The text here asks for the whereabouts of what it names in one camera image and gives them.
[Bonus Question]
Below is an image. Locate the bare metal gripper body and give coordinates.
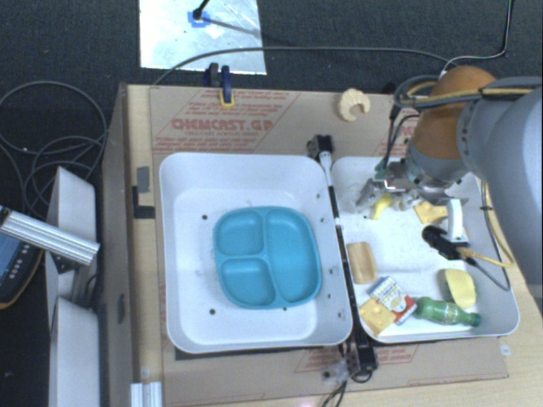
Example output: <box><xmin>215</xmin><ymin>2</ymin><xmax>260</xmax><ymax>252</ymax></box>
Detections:
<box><xmin>383</xmin><ymin>161</ymin><xmax>462</xmax><ymax>206</ymax></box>

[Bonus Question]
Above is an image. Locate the yellow banana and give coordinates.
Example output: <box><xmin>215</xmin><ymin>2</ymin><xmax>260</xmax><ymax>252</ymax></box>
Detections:
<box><xmin>368</xmin><ymin>192</ymin><xmax>395</xmax><ymax>220</ymax></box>

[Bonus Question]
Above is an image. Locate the yellow cheese wedge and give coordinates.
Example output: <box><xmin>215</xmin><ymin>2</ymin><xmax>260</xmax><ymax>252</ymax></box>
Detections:
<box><xmin>412</xmin><ymin>200</ymin><xmax>450</xmax><ymax>226</ymax></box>
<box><xmin>358</xmin><ymin>298</ymin><xmax>398</xmax><ymax>337</ymax></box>

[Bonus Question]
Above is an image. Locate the thin black and white rod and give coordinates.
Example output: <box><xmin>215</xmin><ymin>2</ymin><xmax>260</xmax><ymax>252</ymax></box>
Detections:
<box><xmin>319</xmin><ymin>150</ymin><xmax>371</xmax><ymax>358</ymax></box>

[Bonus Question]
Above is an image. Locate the white plastic tray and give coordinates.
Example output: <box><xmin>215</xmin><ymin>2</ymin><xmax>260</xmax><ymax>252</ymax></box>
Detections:
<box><xmin>158</xmin><ymin>151</ymin><xmax>355</xmax><ymax>354</ymax></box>
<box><xmin>330</xmin><ymin>155</ymin><xmax>521</xmax><ymax>345</ymax></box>

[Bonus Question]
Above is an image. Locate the tan bread slice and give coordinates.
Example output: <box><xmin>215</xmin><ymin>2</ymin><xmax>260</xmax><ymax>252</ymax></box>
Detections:
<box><xmin>345</xmin><ymin>241</ymin><xmax>378</xmax><ymax>285</ymax></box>

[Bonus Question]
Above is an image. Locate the beige croissant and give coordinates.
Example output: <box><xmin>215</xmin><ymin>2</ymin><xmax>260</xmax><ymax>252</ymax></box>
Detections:
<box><xmin>337</xmin><ymin>87</ymin><xmax>372</xmax><ymax>123</ymax></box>

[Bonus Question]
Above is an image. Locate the red and white carton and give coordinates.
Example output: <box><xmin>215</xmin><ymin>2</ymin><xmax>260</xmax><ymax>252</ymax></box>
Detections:
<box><xmin>367</xmin><ymin>276</ymin><xmax>418</xmax><ymax>326</ymax></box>

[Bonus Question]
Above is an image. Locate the blue divided plate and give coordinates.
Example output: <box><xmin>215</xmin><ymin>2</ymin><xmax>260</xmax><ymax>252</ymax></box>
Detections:
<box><xmin>212</xmin><ymin>205</ymin><xmax>323</xmax><ymax>310</ymax></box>

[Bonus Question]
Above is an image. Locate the yellow round toy food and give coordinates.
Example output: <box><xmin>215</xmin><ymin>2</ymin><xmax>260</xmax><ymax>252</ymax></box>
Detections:
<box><xmin>442</xmin><ymin>267</ymin><xmax>478</xmax><ymax>310</ymax></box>

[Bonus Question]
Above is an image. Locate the green bottle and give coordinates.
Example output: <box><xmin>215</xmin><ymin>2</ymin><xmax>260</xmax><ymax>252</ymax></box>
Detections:
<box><xmin>412</xmin><ymin>296</ymin><xmax>482</xmax><ymax>327</ymax></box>

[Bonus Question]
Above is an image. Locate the brown cardboard board red print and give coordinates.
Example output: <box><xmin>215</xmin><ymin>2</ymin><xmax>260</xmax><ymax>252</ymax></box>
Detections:
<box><xmin>147</xmin><ymin>84</ymin><xmax>510</xmax><ymax>403</ymax></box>

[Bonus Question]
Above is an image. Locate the black block with thin wires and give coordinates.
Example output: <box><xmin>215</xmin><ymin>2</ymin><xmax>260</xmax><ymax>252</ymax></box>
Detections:
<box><xmin>306</xmin><ymin>134</ymin><xmax>337</xmax><ymax>161</ymax></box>
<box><xmin>321</xmin><ymin>340</ymin><xmax>379</xmax><ymax>384</ymax></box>

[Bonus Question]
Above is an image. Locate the black cylinder on white bracket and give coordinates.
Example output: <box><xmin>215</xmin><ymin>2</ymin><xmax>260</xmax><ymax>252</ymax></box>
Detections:
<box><xmin>420</xmin><ymin>198</ymin><xmax>472</xmax><ymax>261</ymax></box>

